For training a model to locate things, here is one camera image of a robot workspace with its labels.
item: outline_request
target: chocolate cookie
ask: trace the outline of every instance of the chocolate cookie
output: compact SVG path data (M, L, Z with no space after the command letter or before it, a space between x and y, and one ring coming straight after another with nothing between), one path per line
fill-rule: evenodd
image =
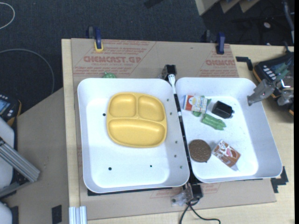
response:
M212 150L203 140L193 140L189 144L190 156L197 162L207 162L211 157Z

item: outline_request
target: yellow plate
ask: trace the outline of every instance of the yellow plate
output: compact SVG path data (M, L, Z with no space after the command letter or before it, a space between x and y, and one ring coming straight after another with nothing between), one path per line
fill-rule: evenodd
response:
M165 108L154 96L122 92L108 104L107 131L117 144L128 147L156 147L167 133Z

